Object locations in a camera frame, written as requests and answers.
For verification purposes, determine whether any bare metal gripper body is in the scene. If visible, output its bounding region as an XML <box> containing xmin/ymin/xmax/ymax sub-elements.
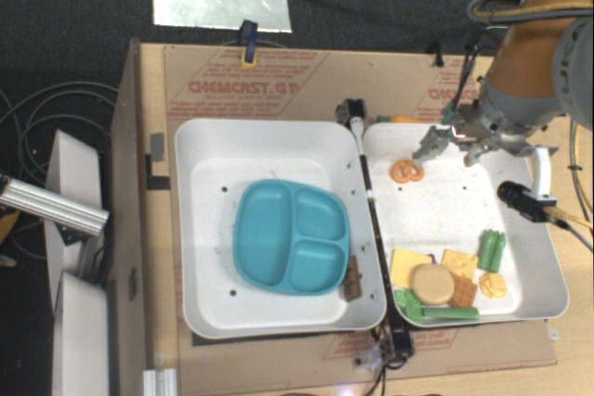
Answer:
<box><xmin>452</xmin><ymin>104</ymin><xmax>536</xmax><ymax>158</ymax></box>

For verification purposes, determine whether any orange carrot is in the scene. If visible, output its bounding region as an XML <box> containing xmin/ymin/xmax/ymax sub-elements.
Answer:
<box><xmin>376</xmin><ymin>112</ymin><xmax>429</xmax><ymax>125</ymax></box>

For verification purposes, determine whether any orange pretzel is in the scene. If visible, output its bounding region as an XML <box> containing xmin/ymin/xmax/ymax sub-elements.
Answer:
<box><xmin>390</xmin><ymin>159</ymin><xmax>426</xmax><ymax>185</ymax></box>

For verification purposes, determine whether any white plastic tray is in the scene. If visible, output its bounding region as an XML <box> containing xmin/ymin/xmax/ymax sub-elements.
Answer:
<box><xmin>361</xmin><ymin>121</ymin><xmax>571</xmax><ymax>330</ymax></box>
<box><xmin>174</xmin><ymin>117</ymin><xmax>388</xmax><ymax>340</ymax></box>

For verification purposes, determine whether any thin black and white rod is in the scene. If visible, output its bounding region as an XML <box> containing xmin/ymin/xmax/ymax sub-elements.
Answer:
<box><xmin>350</xmin><ymin>117</ymin><xmax>406</xmax><ymax>340</ymax></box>

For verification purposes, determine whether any green asparagus bundle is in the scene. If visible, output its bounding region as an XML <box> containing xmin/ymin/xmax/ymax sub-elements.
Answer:
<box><xmin>477</xmin><ymin>228</ymin><xmax>508</xmax><ymax>274</ymax></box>

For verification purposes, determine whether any yellow cheese slice with holes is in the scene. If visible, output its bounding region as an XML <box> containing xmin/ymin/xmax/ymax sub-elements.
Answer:
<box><xmin>440</xmin><ymin>248</ymin><xmax>480</xmax><ymax>282</ymax></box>

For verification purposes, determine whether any yellow faceted toy piece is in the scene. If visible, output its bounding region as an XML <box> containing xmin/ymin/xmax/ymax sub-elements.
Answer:
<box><xmin>478</xmin><ymin>272</ymin><xmax>509</xmax><ymax>300</ymax></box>

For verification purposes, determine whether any tan round biscuit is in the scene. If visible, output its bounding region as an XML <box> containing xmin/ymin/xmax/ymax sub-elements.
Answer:
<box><xmin>409</xmin><ymin>263</ymin><xmax>457</xmax><ymax>307</ymax></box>

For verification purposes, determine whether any orange waffle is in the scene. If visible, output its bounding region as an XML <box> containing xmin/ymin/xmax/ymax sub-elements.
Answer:
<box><xmin>448</xmin><ymin>272</ymin><xmax>479</xmax><ymax>309</ymax></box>

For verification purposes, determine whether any brown chocolate bar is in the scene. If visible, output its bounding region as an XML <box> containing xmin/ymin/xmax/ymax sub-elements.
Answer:
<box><xmin>342</xmin><ymin>254</ymin><xmax>364</xmax><ymax>303</ymax></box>

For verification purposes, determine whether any green leafy vegetable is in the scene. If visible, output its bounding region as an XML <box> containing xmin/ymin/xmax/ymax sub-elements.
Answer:
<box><xmin>394</xmin><ymin>287</ymin><xmax>481</xmax><ymax>324</ymax></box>

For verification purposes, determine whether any brown cardboard board red print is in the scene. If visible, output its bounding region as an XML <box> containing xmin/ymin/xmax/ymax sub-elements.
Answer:
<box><xmin>162</xmin><ymin>44</ymin><xmax>559</xmax><ymax>382</ymax></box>

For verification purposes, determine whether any blue divided plate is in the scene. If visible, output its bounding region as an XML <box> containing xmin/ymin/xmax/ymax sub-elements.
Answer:
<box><xmin>232</xmin><ymin>178</ymin><xmax>351</xmax><ymax>298</ymax></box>

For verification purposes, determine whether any black cylinder on white bracket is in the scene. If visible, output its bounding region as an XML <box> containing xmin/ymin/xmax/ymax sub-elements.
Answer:
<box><xmin>497</xmin><ymin>145</ymin><xmax>559</xmax><ymax>224</ymax></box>

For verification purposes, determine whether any black block with thin wires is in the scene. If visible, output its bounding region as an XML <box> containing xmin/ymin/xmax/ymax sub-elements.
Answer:
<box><xmin>335</xmin><ymin>97</ymin><xmax>368</xmax><ymax>127</ymax></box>
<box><xmin>388</xmin><ymin>323</ymin><xmax>415</xmax><ymax>359</ymax></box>

